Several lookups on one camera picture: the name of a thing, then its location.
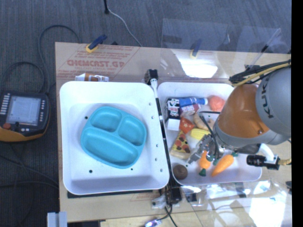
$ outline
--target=carrot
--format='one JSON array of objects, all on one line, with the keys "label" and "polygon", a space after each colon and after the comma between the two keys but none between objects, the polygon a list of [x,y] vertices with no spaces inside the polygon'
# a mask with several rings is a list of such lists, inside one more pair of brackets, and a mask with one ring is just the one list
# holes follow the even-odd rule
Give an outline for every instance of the carrot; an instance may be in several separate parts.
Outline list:
[{"label": "carrot", "polygon": [[202,170],[199,172],[200,176],[206,176],[206,169],[208,169],[211,165],[211,162],[207,160],[206,155],[207,155],[207,151],[204,150],[199,160],[199,165],[202,168]]},{"label": "carrot", "polygon": [[218,164],[215,166],[214,171],[212,172],[212,176],[218,175],[219,173],[224,171],[226,168],[231,166],[234,162],[235,156],[237,156],[237,154],[235,152],[233,152],[232,154],[223,156],[220,159],[220,161],[218,162]]}]

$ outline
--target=toy pizza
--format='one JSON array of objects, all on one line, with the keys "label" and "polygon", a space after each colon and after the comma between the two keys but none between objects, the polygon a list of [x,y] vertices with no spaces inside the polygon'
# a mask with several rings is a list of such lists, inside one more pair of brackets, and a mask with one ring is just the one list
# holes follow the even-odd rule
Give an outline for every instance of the toy pizza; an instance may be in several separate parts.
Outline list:
[{"label": "toy pizza", "polygon": [[179,131],[175,143],[171,147],[169,153],[180,159],[188,159],[190,156],[190,148],[183,131]]}]

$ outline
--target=table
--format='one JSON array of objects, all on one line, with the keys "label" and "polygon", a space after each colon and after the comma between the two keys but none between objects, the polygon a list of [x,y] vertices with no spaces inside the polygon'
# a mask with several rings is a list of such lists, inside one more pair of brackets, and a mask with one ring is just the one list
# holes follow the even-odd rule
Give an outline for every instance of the table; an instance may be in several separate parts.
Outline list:
[{"label": "table", "polygon": [[[85,53],[86,44],[56,43],[56,86],[57,86],[57,121],[60,181],[60,211],[67,212],[68,222],[106,220],[101,226],[144,226],[155,218],[166,214],[165,210],[153,210],[151,200],[159,197],[158,191],[114,194],[82,198],[68,198],[68,192],[62,180],[62,142],[61,113],[59,91],[61,86],[74,80],[83,72],[94,71],[99,75],[109,76],[111,81],[142,82],[148,69],[159,69],[165,49],[130,47],[119,45],[99,45],[96,54]],[[247,52],[205,52],[214,56],[217,72],[208,80],[226,81],[228,76],[243,71],[243,65],[255,58],[256,53]],[[260,65],[291,58],[289,54],[263,54]],[[285,142],[271,147],[281,158],[291,157],[290,144]],[[286,181],[291,181],[291,166],[281,166],[279,171],[263,169],[259,181],[244,183],[241,187],[247,191],[242,198],[233,194],[234,185],[218,186],[216,191],[226,194],[210,195],[209,188],[202,188],[197,201],[188,202],[183,192],[183,200],[174,206],[172,218],[181,226],[238,226],[268,223],[292,223],[292,198],[288,193]],[[266,210],[267,217],[259,214]],[[162,226],[174,226],[170,218],[163,220]]]}]

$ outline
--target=light blue dish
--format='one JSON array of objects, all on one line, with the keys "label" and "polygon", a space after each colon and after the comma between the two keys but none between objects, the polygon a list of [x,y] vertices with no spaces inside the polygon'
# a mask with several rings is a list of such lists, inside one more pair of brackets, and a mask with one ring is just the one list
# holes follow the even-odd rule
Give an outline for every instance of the light blue dish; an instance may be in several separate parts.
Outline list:
[{"label": "light blue dish", "polygon": [[120,109],[104,106],[89,117],[81,147],[96,160],[117,168],[136,163],[146,142],[145,125]]}]

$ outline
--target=dark fabric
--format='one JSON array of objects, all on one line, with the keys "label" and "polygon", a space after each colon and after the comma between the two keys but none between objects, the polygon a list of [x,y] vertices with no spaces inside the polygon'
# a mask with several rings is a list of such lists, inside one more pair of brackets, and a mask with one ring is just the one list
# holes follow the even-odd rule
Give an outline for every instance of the dark fabric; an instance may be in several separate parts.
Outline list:
[{"label": "dark fabric", "polygon": [[[259,52],[280,28],[279,41],[269,51],[285,53],[291,49],[292,0],[107,0],[107,3],[146,47],[179,44],[188,48],[192,39],[187,39],[197,37],[195,31],[198,31],[198,36],[203,37],[201,49]],[[47,30],[41,44],[45,64],[39,57],[37,40],[45,28],[64,25],[73,29],[83,43],[106,34],[104,44],[138,46],[123,22],[111,13],[105,14],[104,9],[103,0],[0,0],[0,75],[10,64],[29,61],[44,70],[47,67],[52,84],[47,133],[26,145],[0,143],[1,156],[17,162],[13,149],[24,165],[58,181],[54,42],[78,39],[64,27]],[[24,65],[12,69],[1,86],[35,92],[42,83],[37,68]],[[16,176],[20,181],[50,182],[37,173],[28,175],[23,168],[0,158],[0,184],[14,183]],[[57,189],[43,184],[1,187],[0,227],[17,226],[18,219],[21,221],[23,217],[26,217],[23,227],[44,227],[47,213],[60,210],[58,198]]]}]

